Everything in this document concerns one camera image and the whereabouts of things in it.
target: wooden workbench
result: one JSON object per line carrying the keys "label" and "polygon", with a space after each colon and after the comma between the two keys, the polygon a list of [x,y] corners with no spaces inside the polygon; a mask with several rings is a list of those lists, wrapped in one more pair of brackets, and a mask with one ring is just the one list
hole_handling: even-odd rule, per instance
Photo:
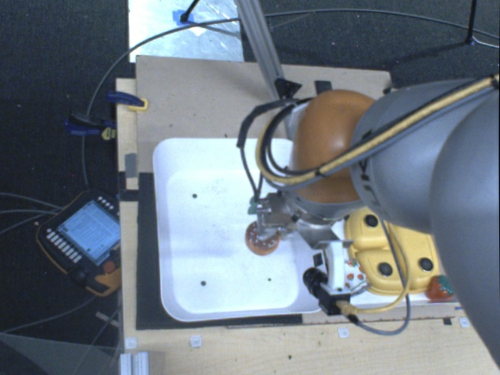
{"label": "wooden workbench", "polygon": [[[331,80],[335,88],[374,98],[390,83],[387,73],[377,71],[284,66],[284,72],[304,84],[299,97],[314,95],[315,80]],[[140,78],[145,73],[147,81]],[[138,189],[138,173],[152,172],[152,149],[161,140],[233,138],[238,132],[234,124],[253,106],[268,101],[253,63],[143,57],[137,61],[137,79],[139,87],[136,80],[117,81],[118,90],[138,92],[150,104],[147,112],[139,113],[117,107],[119,168],[131,191]],[[136,154],[137,159],[129,159]],[[137,218],[137,202],[120,203],[123,336],[126,352],[150,353],[151,374],[498,373],[475,330],[461,327],[458,317],[451,325],[442,319],[412,320],[395,337],[370,334],[322,314],[296,326],[137,330]],[[425,316],[420,311],[413,317]],[[334,323],[321,323],[326,320]],[[389,330],[400,324],[375,326]],[[348,337],[340,337],[339,329],[347,329]],[[190,346],[193,335],[202,337],[200,348]]]}

